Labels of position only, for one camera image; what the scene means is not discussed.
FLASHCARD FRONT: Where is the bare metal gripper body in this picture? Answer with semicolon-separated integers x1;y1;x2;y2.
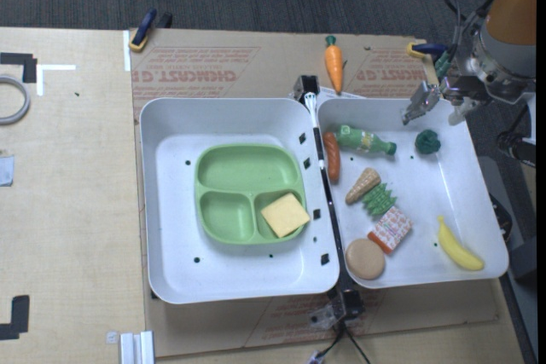
439;54;535;107

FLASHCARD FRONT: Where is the green broccoli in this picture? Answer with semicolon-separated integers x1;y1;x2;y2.
414;129;443;156

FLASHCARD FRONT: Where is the green bottle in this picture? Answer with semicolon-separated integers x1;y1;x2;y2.
333;124;398;157

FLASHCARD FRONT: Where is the white plastic tray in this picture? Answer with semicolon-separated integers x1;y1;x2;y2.
138;97;341;305
316;96;510;291

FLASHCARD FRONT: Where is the orange carrot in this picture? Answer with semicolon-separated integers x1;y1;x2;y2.
323;34;346;96

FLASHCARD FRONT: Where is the beige waffle cone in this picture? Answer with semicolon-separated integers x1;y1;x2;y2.
344;166;382;206

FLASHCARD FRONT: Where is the orange sausage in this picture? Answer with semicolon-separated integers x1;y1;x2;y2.
322;130;342;184

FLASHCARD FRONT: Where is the green ridged lettuce leaf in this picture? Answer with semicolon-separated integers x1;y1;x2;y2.
362;182;398;217

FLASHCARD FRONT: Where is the thin black and white rod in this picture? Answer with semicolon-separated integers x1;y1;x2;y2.
305;92;347;296

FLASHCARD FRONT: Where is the orange and white carton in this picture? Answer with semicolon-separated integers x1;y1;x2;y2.
367;205;414;256

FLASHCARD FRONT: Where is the yellow banana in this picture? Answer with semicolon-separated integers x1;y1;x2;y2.
436;214;486;272

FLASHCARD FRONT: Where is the tan round biscuit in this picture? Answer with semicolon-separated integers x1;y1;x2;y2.
344;237;387;281

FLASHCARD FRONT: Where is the yellow square cheese slice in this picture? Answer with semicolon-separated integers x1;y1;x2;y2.
259;192;311;240

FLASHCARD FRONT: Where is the green divided plate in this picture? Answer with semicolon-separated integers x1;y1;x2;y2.
194;142;310;246

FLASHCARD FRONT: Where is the brown cardboard board red print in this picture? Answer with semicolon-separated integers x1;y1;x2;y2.
129;27;501;359

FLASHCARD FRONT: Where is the grey ring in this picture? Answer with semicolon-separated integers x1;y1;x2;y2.
0;73;32;126

